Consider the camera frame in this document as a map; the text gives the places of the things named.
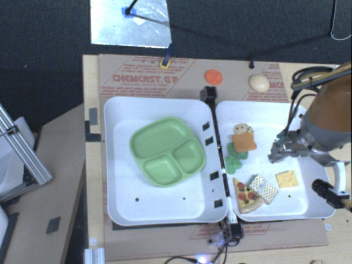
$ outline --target pizza slice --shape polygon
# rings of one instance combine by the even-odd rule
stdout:
[[[251,189],[246,187],[245,184],[238,181],[236,178],[233,179],[233,183],[236,189],[238,211],[241,214],[252,212],[263,204],[264,199],[257,196]]]

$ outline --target metal plate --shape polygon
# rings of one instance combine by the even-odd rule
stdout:
[[[166,0],[138,0],[134,16],[124,15],[133,0],[90,1],[93,44],[167,48],[172,43]]]

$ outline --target yellow cheese slice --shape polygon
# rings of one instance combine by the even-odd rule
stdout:
[[[296,174],[293,170],[276,174],[277,183],[280,188],[289,188],[298,186]]]

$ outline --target divided green plate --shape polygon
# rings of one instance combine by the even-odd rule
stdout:
[[[176,117],[137,130],[131,136],[130,150],[144,175],[161,187],[180,183],[205,165],[205,153],[197,137]]]

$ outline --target pepperoni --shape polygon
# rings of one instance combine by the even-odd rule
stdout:
[[[247,197],[246,197],[246,195],[245,195],[243,192],[240,192],[240,193],[238,194],[238,198],[239,198],[240,200],[245,200]]]
[[[238,182],[238,183],[237,183],[237,187],[239,187],[239,188],[245,188],[246,186],[245,186],[243,183]]]
[[[247,196],[248,196],[249,199],[253,200],[253,197],[255,196],[255,194],[254,194],[254,192],[251,191],[251,192],[248,193]]]

